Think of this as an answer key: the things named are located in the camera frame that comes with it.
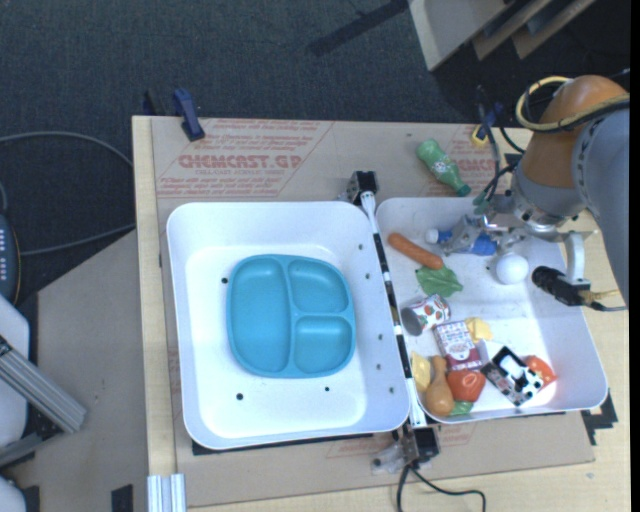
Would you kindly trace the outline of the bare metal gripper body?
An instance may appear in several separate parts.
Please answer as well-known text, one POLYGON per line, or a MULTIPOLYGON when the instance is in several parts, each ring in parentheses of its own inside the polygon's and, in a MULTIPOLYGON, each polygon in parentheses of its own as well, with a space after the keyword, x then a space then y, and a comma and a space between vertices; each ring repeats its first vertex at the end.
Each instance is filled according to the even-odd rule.
POLYGON ((531 236, 552 236, 567 221, 518 195, 495 195, 482 216, 489 231, 531 236))

